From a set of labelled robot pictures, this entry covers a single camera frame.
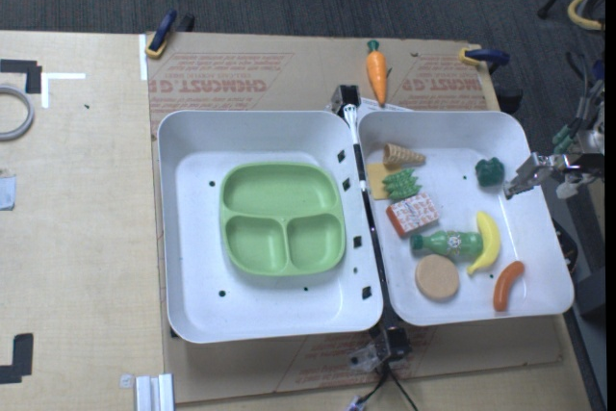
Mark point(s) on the green divided plate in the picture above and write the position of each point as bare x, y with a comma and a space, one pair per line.
284, 216

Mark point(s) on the yellow cheese slice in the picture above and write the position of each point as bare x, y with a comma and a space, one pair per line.
375, 180

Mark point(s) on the tan round biscuit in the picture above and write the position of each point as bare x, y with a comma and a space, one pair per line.
437, 278

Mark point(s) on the orange and white carton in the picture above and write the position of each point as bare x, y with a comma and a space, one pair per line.
414, 214

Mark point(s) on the green pea pods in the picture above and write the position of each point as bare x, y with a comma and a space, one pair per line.
402, 185

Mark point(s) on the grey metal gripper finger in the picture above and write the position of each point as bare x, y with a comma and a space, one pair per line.
573, 183
528, 175

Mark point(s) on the yellow banana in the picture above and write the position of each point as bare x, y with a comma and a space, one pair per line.
490, 240

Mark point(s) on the white plastic tray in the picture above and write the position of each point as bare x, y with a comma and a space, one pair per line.
524, 245
197, 303

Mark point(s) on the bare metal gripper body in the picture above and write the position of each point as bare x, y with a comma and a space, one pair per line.
589, 159

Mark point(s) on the brown cardboard board red print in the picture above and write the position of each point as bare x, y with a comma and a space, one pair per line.
298, 72

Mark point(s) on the dark green broccoli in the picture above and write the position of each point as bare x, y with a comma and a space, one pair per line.
490, 172

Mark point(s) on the thin black and white rod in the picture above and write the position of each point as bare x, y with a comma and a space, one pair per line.
359, 159

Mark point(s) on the orange sausage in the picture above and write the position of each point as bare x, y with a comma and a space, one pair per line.
506, 286

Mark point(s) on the green bottle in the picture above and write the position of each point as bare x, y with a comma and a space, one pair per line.
452, 243

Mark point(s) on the tan waffle cone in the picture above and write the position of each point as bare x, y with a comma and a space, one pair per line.
402, 155

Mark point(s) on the orange carrot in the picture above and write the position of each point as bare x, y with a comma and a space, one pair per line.
377, 72

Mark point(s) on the white paper sheet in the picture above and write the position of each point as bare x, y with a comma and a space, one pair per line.
385, 105

